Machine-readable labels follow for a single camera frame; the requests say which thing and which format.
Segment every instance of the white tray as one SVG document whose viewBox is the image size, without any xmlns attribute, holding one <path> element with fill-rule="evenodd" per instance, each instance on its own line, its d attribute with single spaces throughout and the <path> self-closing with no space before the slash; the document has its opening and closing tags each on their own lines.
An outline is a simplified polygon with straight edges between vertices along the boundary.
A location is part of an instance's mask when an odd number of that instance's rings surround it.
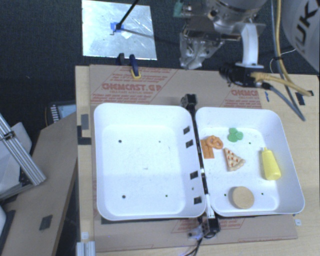
<svg viewBox="0 0 320 256">
<path fill-rule="evenodd" d="M 228 171 L 223 150 L 214 159 L 203 159 L 210 204 L 225 217 L 296 214 L 305 206 L 296 169 L 279 116 L 266 109 L 203 107 L 196 113 L 199 138 L 215 135 L 223 147 L 245 159 L 236 171 Z M 243 139 L 228 141 L 229 128 L 243 132 Z M 278 180 L 266 180 L 262 164 L 264 147 L 272 150 L 281 171 Z M 247 187 L 254 195 L 249 209 L 233 205 L 235 187 Z"/>
<path fill-rule="evenodd" d="M 184 108 L 104 103 L 94 111 L 94 130 L 97 207 L 104 218 L 190 218 L 204 212 L 193 123 Z"/>
<path fill-rule="evenodd" d="M 204 107 L 197 111 L 199 138 L 215 135 L 246 160 L 228 171 L 222 150 L 203 159 L 210 204 L 222 216 L 294 214 L 304 208 L 280 118 L 272 111 Z M 227 140 L 229 128 L 244 133 Z M 97 207 L 112 221 L 193 218 L 206 198 L 191 115 L 179 106 L 104 103 L 94 111 Z M 272 150 L 282 177 L 264 178 L 261 150 Z M 249 209 L 232 203 L 234 187 L 254 195 Z"/>
</svg>

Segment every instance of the silver reflective sheet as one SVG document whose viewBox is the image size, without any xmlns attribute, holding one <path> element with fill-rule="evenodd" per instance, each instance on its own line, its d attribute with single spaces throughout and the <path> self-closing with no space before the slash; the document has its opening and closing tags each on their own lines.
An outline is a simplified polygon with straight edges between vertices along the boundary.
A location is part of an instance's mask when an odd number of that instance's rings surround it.
<svg viewBox="0 0 320 256">
<path fill-rule="evenodd" d="M 113 34 L 111 24 L 121 21 L 130 4 L 82 0 L 83 55 L 93 57 L 157 60 L 150 7 L 136 5 L 123 22 L 122 31 Z"/>
</svg>

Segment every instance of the pizza slice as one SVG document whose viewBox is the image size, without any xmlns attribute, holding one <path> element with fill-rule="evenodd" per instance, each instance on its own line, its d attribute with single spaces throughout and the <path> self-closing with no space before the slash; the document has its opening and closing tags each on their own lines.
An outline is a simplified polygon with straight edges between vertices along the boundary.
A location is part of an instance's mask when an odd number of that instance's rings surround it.
<svg viewBox="0 0 320 256">
<path fill-rule="evenodd" d="M 237 156 L 230 149 L 225 147 L 223 150 L 229 171 L 235 171 L 245 164 L 246 161 Z"/>
</svg>

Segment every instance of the green clover-shaped object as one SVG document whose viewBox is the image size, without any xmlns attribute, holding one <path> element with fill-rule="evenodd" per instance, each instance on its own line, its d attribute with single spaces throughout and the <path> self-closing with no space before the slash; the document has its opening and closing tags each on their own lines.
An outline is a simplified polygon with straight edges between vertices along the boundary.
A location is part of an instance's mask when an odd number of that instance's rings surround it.
<svg viewBox="0 0 320 256">
<path fill-rule="evenodd" d="M 236 128 L 230 128 L 229 129 L 229 135 L 228 135 L 228 140 L 230 142 L 237 142 L 242 140 L 244 137 L 244 134 L 241 131 L 238 131 Z"/>
</svg>

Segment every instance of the yellow bottle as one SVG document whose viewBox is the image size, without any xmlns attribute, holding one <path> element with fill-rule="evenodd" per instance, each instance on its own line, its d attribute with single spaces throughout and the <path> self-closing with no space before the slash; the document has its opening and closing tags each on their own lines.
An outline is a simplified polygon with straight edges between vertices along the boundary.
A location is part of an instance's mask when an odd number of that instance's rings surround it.
<svg viewBox="0 0 320 256">
<path fill-rule="evenodd" d="M 264 151 L 262 151 L 262 163 L 265 178 L 268 181 L 276 181 L 281 177 L 281 172 L 274 157 L 274 154 L 271 150 L 267 149 L 266 147 L 264 148 Z"/>
</svg>

